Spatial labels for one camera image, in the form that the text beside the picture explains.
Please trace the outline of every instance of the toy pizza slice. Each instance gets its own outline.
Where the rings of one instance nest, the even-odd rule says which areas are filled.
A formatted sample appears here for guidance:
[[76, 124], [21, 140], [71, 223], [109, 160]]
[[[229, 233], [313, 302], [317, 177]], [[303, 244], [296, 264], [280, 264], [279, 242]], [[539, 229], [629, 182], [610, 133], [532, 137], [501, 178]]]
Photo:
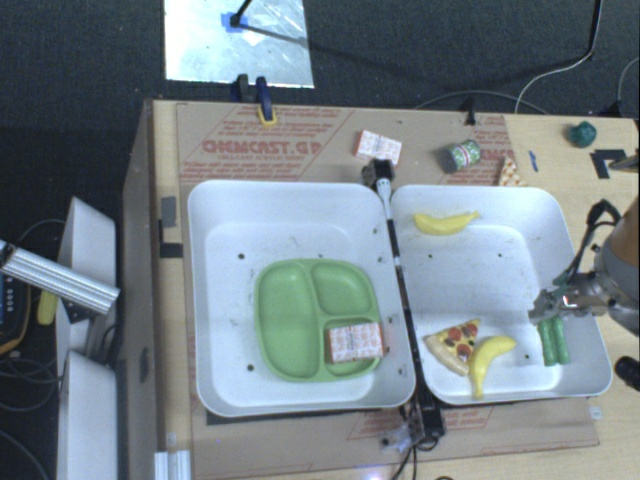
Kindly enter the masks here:
[[500, 171], [500, 181], [498, 181], [498, 185], [501, 187], [526, 186], [526, 182], [520, 178], [517, 169], [516, 163], [506, 156], [504, 158], [504, 166], [502, 167], [502, 171]]
[[452, 372], [468, 375], [467, 362], [475, 349], [480, 319], [469, 320], [440, 332], [426, 336], [425, 345], [429, 351]]

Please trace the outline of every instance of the pepperoni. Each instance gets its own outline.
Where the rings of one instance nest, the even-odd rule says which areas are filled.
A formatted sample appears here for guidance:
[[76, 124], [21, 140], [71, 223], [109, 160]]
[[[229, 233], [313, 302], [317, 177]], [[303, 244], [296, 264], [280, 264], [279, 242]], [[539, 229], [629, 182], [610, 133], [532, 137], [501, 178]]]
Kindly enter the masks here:
[[471, 349], [464, 344], [458, 345], [458, 347], [456, 348], [456, 352], [458, 353], [458, 357], [465, 362], [471, 356]]
[[452, 327], [449, 329], [449, 338], [454, 341], [460, 341], [460, 338], [462, 338], [462, 332], [460, 332], [460, 329], [457, 327]]

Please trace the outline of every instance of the white tray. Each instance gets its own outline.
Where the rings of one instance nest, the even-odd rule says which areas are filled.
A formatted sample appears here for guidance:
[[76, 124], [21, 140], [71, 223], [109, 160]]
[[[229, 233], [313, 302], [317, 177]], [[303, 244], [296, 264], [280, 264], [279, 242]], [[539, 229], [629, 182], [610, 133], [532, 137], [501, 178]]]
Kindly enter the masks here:
[[[527, 311], [543, 288], [571, 262], [573, 249], [560, 206], [535, 188], [405, 186], [392, 198], [400, 254], [427, 385], [450, 404], [595, 396], [612, 370], [595, 318], [569, 317], [565, 336], [571, 364], [545, 367]], [[413, 214], [444, 217], [477, 210], [461, 233], [430, 236]], [[478, 340], [506, 334], [517, 347], [487, 374], [483, 400], [447, 370], [422, 338], [479, 317]]]
[[[415, 372], [382, 205], [361, 185], [208, 181], [188, 203], [196, 378], [222, 416], [374, 409], [403, 404]], [[258, 274], [276, 261], [348, 261], [370, 278], [389, 353], [371, 372], [288, 382], [262, 360], [254, 325]]]

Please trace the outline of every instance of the black floor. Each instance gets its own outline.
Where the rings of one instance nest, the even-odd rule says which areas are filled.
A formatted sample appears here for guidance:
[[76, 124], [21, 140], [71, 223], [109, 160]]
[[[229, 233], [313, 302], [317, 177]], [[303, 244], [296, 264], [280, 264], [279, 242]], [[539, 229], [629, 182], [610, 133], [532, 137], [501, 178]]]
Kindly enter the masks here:
[[[585, 54], [595, 2], [303, 1], [316, 88], [274, 90], [276, 102], [403, 108], [469, 89], [517, 96], [535, 75]], [[163, 0], [0, 0], [1, 239], [64, 218], [73, 195], [119, 221], [143, 99], [228, 100], [225, 86], [165, 80], [163, 13]], [[540, 80], [525, 99], [551, 114], [606, 112], [623, 68], [638, 56], [639, 18], [640, 0], [604, 0], [593, 57]], [[456, 109], [463, 99], [433, 108]], [[637, 63], [621, 100], [623, 112], [637, 118]], [[491, 96], [476, 105], [514, 108]], [[28, 245], [53, 256], [59, 232], [55, 224], [41, 228]], [[50, 332], [33, 328], [22, 349], [51, 358]], [[0, 401], [18, 389], [8, 382], [0, 378]], [[55, 402], [24, 415], [0, 409], [0, 430], [53, 474]], [[30, 478], [36, 472], [29, 467], [0, 437], [0, 479]]]

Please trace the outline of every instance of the metal plate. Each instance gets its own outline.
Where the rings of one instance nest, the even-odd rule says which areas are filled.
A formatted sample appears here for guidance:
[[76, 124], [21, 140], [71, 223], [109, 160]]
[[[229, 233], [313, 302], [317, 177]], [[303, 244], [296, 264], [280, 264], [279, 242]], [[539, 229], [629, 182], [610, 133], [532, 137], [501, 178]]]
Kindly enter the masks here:
[[254, 0], [244, 30], [228, 26], [244, 0], [164, 2], [167, 79], [230, 83], [246, 73], [250, 82], [313, 88], [302, 0]]

